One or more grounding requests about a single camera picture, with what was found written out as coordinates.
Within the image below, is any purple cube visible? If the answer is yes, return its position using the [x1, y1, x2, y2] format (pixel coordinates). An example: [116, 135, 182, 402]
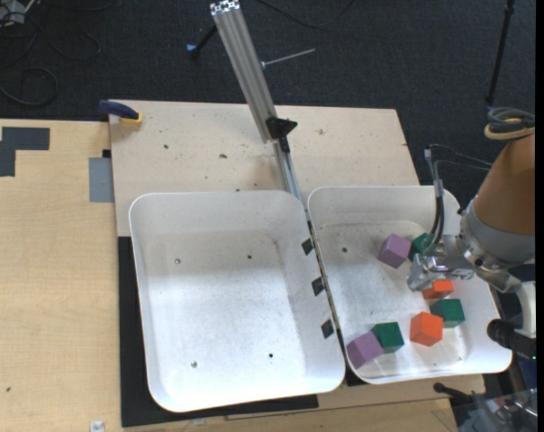
[345, 330, 385, 371]
[376, 232, 413, 270]

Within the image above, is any orange cube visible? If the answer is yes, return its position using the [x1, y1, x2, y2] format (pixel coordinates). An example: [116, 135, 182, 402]
[422, 278, 456, 301]
[409, 310, 445, 347]

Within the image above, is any pale wood board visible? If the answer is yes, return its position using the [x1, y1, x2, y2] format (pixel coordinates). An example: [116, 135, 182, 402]
[107, 99, 487, 422]

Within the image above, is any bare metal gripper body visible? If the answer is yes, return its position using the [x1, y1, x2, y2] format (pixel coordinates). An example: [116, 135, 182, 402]
[421, 234, 526, 294]

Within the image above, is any white plastic tray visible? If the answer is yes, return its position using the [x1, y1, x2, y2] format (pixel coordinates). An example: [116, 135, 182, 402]
[306, 184, 514, 385]
[128, 189, 348, 414]

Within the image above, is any black cylinder on white bracket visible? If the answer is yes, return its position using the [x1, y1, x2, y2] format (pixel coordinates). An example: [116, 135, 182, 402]
[486, 280, 537, 360]

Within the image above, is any green cube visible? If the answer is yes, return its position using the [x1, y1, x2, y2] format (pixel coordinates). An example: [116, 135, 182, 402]
[408, 232, 435, 261]
[370, 320, 406, 354]
[429, 298, 467, 329]

